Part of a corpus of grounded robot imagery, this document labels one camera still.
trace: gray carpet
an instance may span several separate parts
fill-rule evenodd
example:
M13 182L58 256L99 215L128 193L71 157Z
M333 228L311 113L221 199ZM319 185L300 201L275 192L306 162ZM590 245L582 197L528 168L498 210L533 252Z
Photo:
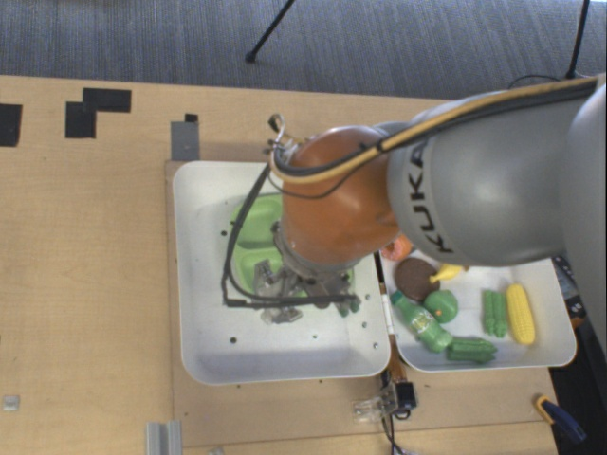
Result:
M0 74L460 98L562 77L581 0L0 0ZM591 5L578 71L605 70Z

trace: toy cucumber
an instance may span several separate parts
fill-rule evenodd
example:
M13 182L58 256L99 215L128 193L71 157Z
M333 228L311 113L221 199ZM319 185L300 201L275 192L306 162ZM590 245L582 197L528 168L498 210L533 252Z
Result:
M447 349L448 360L467 360L484 364L493 360L497 348L483 338L454 337Z
M485 332L490 336L504 337L508 331L506 295L492 290L485 290L483 292L483 310Z

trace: toy green pepper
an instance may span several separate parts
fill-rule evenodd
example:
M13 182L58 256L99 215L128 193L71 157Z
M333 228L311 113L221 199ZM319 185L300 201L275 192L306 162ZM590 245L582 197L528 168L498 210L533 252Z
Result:
M424 300L424 306L439 323L451 322L457 315L457 298L450 290L432 292Z

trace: black tripod leg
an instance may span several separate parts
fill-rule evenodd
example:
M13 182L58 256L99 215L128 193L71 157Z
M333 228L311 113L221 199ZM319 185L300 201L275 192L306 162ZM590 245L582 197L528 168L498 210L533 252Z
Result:
M584 27L586 27L586 16L588 15L588 7L590 7L590 0L584 0L581 6L581 14L579 15L578 22L578 35L576 36L576 44L573 48L573 55L571 56L571 63L565 78L572 80L576 77L576 66L578 65L579 49L581 48L581 39L584 36Z
M245 61L247 61L248 63L255 62L257 53L262 48L262 46L266 43L267 38L272 34L272 32L274 31L274 28L276 28L280 24L281 20L283 20L283 17L286 15L288 10L291 8L291 6L294 3L295 3L295 0L286 1L285 6L281 9L281 11L278 12L278 15L276 15L276 18L274 19L274 21L267 28L266 33L264 35L262 35L262 38L255 45L253 50L251 50L251 52L247 53L247 56L245 57Z

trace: green toy vegetable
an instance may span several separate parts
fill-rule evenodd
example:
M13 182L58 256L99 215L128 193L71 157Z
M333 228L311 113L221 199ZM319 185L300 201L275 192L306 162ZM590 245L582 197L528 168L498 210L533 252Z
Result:
M411 303L400 291L392 294L390 301L400 311L405 325L417 335L429 351L440 353L451 344L451 334L443 329L424 307Z
M495 359L497 348L483 338L454 337L447 348L448 360L466 360L485 364Z
M500 292L483 292L483 323L485 332L490 336L502 338L508 331L506 315L506 296Z
M439 323L451 322L458 312L457 298L450 290L432 292L424 300L424 306Z

